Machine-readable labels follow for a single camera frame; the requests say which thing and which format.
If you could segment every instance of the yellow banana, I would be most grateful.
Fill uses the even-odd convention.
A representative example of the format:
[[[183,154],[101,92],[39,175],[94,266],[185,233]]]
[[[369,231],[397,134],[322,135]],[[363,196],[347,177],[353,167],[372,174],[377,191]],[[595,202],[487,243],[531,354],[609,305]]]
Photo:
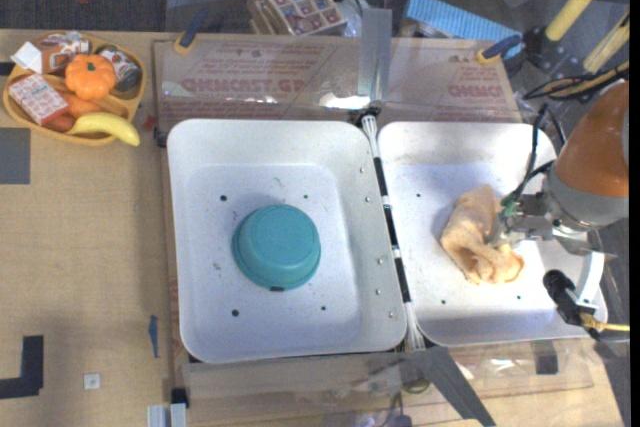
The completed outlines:
[[[129,121],[110,112],[93,112],[80,116],[66,133],[105,133],[113,135],[131,146],[140,144],[140,134]]]

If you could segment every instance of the wooden table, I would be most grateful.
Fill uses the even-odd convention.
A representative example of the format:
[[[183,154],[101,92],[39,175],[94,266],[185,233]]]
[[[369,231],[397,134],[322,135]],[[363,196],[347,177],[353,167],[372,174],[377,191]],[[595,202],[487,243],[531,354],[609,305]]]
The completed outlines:
[[[0,30],[0,62],[40,32]],[[145,63],[140,126],[155,112],[152,43],[172,35],[94,34]],[[0,109],[0,127],[17,126]],[[147,406],[170,399],[173,253],[165,242],[164,150],[151,132],[141,130],[141,137],[138,148],[119,142],[93,148],[32,133],[30,184],[0,185],[0,379],[20,375],[24,336],[44,336],[44,387],[38,396],[0,400],[3,427],[145,425]],[[148,334],[151,316],[158,321],[158,357]],[[594,386],[486,399],[498,425],[622,425],[604,366],[590,345],[579,347]],[[90,373],[100,374],[98,389],[84,389]],[[450,406],[416,408],[414,425],[433,424],[443,407]]]

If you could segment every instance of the orange pumpkin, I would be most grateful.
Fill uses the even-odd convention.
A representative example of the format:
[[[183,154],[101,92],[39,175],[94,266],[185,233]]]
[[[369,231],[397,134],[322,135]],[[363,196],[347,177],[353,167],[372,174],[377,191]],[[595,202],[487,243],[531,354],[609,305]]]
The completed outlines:
[[[65,71],[67,88],[83,100],[106,98],[116,85],[116,72],[106,57],[78,54]]]

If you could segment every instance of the teal lid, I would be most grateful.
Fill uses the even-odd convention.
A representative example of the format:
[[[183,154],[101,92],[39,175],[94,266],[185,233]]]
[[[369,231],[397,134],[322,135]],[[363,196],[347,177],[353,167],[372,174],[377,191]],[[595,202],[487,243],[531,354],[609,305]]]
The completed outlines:
[[[290,290],[304,285],[318,268],[318,230],[298,208],[262,207],[236,228],[233,256],[242,273],[256,285],[269,290]]]

